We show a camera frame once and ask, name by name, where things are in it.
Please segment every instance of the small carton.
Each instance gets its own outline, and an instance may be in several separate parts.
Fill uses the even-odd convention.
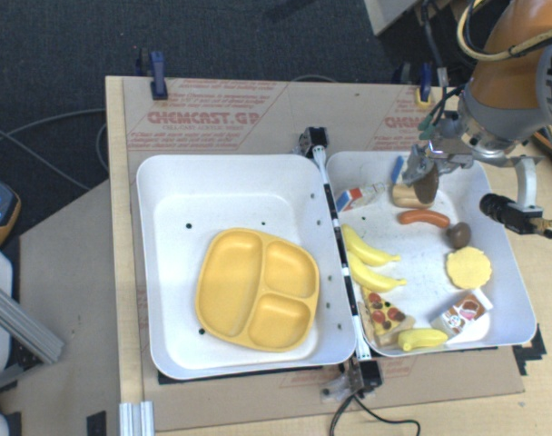
[[[474,289],[431,322],[431,326],[453,338],[470,328],[493,307],[480,289]]]
[[[385,189],[384,183],[375,183],[344,191],[337,197],[337,211],[344,212],[373,203],[385,192]]]

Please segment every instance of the dark gray carpet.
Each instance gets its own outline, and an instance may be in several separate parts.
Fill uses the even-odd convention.
[[[432,24],[463,82],[449,11]],[[414,14],[375,37],[363,0],[0,0],[0,129],[104,107],[104,77],[133,75],[141,47],[163,51],[168,76],[200,78],[388,83],[402,62],[415,75],[432,61]],[[15,137],[92,188],[107,178],[94,150],[103,123],[94,114]],[[24,202],[14,237],[85,192],[8,141],[0,179]]]

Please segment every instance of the toy food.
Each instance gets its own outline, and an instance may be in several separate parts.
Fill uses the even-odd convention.
[[[431,326],[452,338],[469,328],[492,307],[492,302],[486,295],[480,289],[476,289],[433,320]]]
[[[449,218],[442,213],[434,212],[433,210],[408,210],[398,215],[398,220],[401,224],[411,223],[431,223],[439,228],[447,228],[449,226]]]
[[[419,347],[436,347],[449,339],[443,331],[433,328],[413,328],[399,333],[397,342],[404,352]]]
[[[342,230],[342,238],[347,250],[357,255],[367,265],[382,266],[389,262],[401,260],[400,255],[391,255],[365,243],[348,224],[343,224],[340,229]]]
[[[448,228],[446,235],[454,249],[461,249],[469,244],[472,230],[469,228],[469,224],[460,222]]]
[[[464,247],[448,255],[446,271],[449,279],[460,289],[476,289],[492,275],[489,258],[476,247]]]
[[[401,208],[429,208],[433,202],[422,203],[415,194],[415,189],[405,184],[393,184],[391,198],[396,207]]]
[[[376,292],[361,287],[365,312],[361,312],[368,339],[373,338],[380,347],[397,342],[400,332],[412,328],[415,318],[406,315],[399,307],[386,301]]]
[[[341,193],[335,202],[338,212],[347,212],[375,202],[385,192],[384,183],[354,187]]]
[[[347,259],[349,261],[351,278],[362,287],[373,292],[388,292],[395,289],[397,286],[407,284],[407,281],[404,279],[396,280],[389,276],[373,272],[351,251],[347,251]]]

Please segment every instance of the toy banana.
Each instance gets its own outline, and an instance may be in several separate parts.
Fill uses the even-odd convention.
[[[419,347],[435,347],[448,340],[443,331],[433,328],[413,328],[399,333],[397,342],[401,349],[409,352]]]
[[[357,255],[367,265],[382,266],[389,262],[401,260],[400,255],[391,255],[365,243],[348,224],[343,224],[340,229],[342,230],[346,249]]]
[[[396,280],[370,270],[362,260],[351,251],[347,251],[350,276],[361,286],[373,292],[388,292],[397,286],[407,284],[405,280]]]

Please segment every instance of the white tray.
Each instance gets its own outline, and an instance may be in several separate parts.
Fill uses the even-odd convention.
[[[336,194],[373,183],[390,183],[398,157],[408,153],[341,152],[327,163],[330,186]],[[439,190],[432,210],[447,215],[452,224],[463,221],[472,230],[470,245],[479,248],[492,263],[492,276],[482,291],[494,308],[476,324],[444,345],[418,349],[414,353],[475,349],[530,341],[537,327],[527,290],[508,242],[506,229],[479,210],[481,197],[490,193],[484,169],[475,163],[467,170],[440,176]],[[463,291],[449,280],[445,261],[453,249],[445,230],[428,223],[399,224],[397,214],[407,209],[392,204],[389,191],[376,202],[361,208],[340,212],[341,223],[348,223],[371,245],[401,255],[401,261],[377,268],[379,273],[406,278],[408,284],[382,294],[416,320],[416,327],[429,327],[429,322],[463,297]],[[354,291],[361,300],[360,287]],[[391,357],[405,354],[399,349],[373,350]]]
[[[176,380],[340,363],[355,349],[349,301],[318,168],[294,154],[157,155],[137,172],[151,354]],[[306,341],[260,352],[200,333],[194,300],[220,231],[244,227],[306,249],[320,297]]]

